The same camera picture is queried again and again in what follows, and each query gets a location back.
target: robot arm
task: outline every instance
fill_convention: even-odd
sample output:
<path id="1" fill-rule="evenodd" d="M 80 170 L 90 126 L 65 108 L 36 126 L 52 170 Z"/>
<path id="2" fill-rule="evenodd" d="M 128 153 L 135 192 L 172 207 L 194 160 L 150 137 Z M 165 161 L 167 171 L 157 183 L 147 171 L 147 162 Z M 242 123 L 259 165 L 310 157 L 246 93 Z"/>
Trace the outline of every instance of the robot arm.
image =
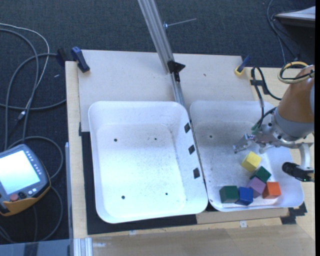
<path id="1" fill-rule="evenodd" d="M 297 179 L 299 176 L 297 173 L 303 172 L 299 180 L 309 181 L 308 177 L 313 170 L 307 166 L 307 163 L 310 162 L 309 147 L 312 143 L 297 141 L 315 131 L 315 66 L 306 65 L 295 78 L 283 78 L 283 71 L 291 65 L 292 63 L 287 64 L 278 74 L 280 81 L 290 85 L 279 105 L 264 115 L 264 117 L 271 115 L 271 121 L 268 124 L 260 123 L 259 125 L 257 122 L 252 127 L 252 133 L 245 134 L 233 146 L 233 150 L 237 153 L 247 149 L 252 143 L 259 144 L 261 154 L 270 147 L 299 149 L 301 165 L 293 164 L 293 166 L 285 163 L 282 169 Z"/>

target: tray hole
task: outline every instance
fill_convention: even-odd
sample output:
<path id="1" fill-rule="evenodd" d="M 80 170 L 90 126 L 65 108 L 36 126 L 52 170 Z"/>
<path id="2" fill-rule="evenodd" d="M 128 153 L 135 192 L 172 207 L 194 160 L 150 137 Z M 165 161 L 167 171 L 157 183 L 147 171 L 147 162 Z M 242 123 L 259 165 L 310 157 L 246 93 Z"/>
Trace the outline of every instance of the tray hole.
<path id="1" fill-rule="evenodd" d="M 192 145 L 191 147 L 189 147 L 189 154 L 191 155 L 193 152 L 195 152 L 195 146 L 194 145 Z"/>
<path id="2" fill-rule="evenodd" d="M 187 123 L 187 124 L 184 126 L 184 131 L 185 131 L 185 133 L 189 132 L 190 129 L 191 129 L 191 127 L 190 127 L 189 123 Z"/>
<path id="3" fill-rule="evenodd" d="M 196 178 L 199 178 L 200 177 L 200 171 L 198 168 L 195 168 L 193 170 L 193 177 L 196 179 Z"/>

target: device with screen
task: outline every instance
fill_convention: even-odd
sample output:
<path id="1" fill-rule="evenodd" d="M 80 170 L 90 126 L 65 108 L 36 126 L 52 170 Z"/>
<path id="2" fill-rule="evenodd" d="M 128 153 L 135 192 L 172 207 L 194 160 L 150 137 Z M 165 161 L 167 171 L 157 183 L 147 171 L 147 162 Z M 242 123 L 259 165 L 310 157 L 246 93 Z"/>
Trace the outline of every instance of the device with screen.
<path id="1" fill-rule="evenodd" d="M 27 209 L 50 189 L 46 168 L 25 144 L 0 153 L 0 214 L 11 216 Z"/>

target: dark green block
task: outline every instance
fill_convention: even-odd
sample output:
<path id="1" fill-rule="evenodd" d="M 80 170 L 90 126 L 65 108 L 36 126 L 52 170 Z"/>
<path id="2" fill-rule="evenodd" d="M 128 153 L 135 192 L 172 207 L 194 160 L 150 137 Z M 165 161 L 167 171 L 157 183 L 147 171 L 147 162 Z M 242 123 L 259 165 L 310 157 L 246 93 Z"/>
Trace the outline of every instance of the dark green block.
<path id="1" fill-rule="evenodd" d="M 229 204 L 239 200 L 239 192 L 237 186 L 223 186 L 220 190 L 221 203 Z"/>
<path id="2" fill-rule="evenodd" d="M 266 183 L 267 180 L 271 177 L 271 173 L 268 172 L 263 166 L 261 166 L 258 170 L 254 172 L 250 179 L 252 179 L 253 177 L 257 177 L 259 180 Z"/>

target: yellow block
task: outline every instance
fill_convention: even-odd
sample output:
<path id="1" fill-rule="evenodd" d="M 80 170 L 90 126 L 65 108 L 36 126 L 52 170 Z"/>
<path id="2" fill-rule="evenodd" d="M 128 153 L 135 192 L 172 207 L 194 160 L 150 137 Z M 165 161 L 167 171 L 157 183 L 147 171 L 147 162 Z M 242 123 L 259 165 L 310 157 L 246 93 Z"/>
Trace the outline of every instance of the yellow block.
<path id="1" fill-rule="evenodd" d="M 241 166 L 249 172 L 254 171 L 261 162 L 261 157 L 250 151 L 249 154 L 243 159 Z"/>

